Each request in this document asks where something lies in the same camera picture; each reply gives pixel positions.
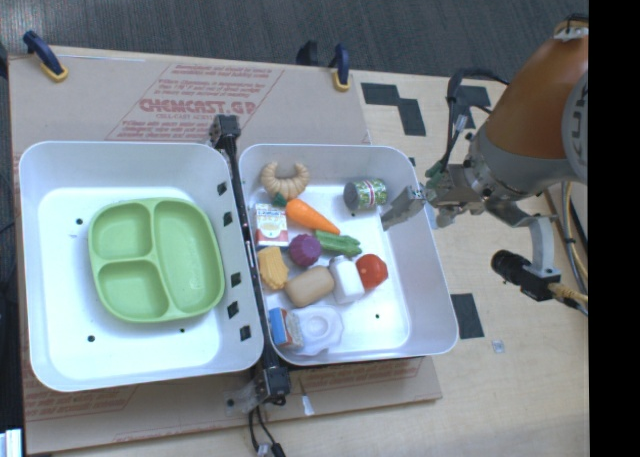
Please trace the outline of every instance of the yellow clamp pad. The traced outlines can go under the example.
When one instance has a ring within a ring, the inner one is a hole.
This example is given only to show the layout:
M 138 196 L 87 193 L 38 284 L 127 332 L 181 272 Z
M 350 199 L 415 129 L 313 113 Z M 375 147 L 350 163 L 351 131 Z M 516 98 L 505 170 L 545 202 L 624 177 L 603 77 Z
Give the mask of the yellow clamp pad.
M 333 87 L 335 87 L 341 93 L 348 91 L 351 88 L 351 79 L 347 80 L 346 84 L 340 82 L 340 77 L 338 77 L 338 71 L 333 72 Z
M 45 74 L 54 82 L 62 82 L 69 75 L 69 70 L 64 66 L 60 66 L 62 68 L 62 73 L 58 75 L 51 71 L 44 62 L 40 63 L 40 67 L 42 68 L 42 71 L 44 71 Z

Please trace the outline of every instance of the red tomato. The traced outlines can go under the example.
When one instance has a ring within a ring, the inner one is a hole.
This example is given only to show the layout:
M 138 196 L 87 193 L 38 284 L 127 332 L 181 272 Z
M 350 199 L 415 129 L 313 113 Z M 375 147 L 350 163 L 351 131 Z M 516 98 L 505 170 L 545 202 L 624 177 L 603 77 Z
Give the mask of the red tomato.
M 365 289 L 375 288 L 389 277 L 387 264 L 375 254 L 363 254 L 356 260 L 356 267 Z

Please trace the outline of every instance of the carrot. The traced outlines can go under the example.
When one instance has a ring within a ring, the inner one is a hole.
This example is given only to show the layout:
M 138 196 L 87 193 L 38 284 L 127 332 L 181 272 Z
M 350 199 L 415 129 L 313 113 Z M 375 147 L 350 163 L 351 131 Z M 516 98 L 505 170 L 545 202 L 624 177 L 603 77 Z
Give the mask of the carrot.
M 287 217 L 302 226 L 320 229 L 334 235 L 340 234 L 340 230 L 333 222 L 300 198 L 287 201 L 284 211 Z

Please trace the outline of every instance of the cucumber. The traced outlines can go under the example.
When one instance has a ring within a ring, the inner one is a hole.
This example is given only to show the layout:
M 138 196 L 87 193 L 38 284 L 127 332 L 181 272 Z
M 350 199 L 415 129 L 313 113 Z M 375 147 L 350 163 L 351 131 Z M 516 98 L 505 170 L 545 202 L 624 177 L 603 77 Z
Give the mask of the cucumber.
M 324 251 L 344 254 L 348 257 L 362 253 L 360 241 L 349 235 L 334 235 L 320 229 L 315 230 L 315 235 Z

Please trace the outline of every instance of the small box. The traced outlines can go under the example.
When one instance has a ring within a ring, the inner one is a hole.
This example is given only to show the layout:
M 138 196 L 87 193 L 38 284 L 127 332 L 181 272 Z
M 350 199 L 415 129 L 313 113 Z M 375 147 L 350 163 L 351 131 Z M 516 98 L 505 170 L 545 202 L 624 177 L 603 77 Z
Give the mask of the small box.
M 289 246 L 289 232 L 284 208 L 268 203 L 256 204 L 256 246 Z

